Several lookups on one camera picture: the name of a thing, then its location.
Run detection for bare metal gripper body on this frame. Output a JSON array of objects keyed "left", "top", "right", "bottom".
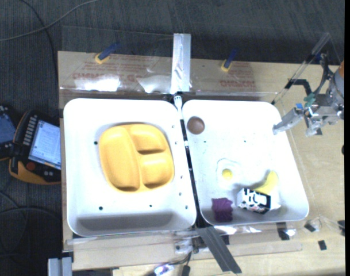
[{"left": 303, "top": 93, "right": 345, "bottom": 126}]

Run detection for yellow banana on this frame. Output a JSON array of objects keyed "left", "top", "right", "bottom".
[{"left": 253, "top": 169, "right": 280, "bottom": 196}]

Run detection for white plastic tray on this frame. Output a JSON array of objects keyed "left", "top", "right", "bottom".
[
  {"left": 63, "top": 97, "right": 198, "bottom": 237},
  {"left": 181, "top": 99, "right": 310, "bottom": 227}
]

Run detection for brown doughnut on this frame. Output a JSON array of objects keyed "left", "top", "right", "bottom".
[{"left": 187, "top": 116, "right": 206, "bottom": 135}]

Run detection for yellow divided plate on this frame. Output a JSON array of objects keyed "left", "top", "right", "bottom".
[{"left": 98, "top": 123, "right": 176, "bottom": 193}]

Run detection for thin black and white rod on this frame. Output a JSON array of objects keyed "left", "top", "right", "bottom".
[{"left": 174, "top": 94, "right": 205, "bottom": 228}]

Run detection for brown cardboard board red print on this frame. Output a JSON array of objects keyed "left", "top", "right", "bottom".
[{"left": 57, "top": 50, "right": 345, "bottom": 271}]

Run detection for purple grapes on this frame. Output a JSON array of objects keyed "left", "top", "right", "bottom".
[{"left": 211, "top": 197, "right": 234, "bottom": 223}]

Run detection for black and white carton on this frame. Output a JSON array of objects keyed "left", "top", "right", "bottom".
[{"left": 236, "top": 186, "right": 281, "bottom": 215}]

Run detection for white fried egg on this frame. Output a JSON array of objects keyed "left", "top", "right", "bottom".
[{"left": 216, "top": 158, "right": 241, "bottom": 190}]

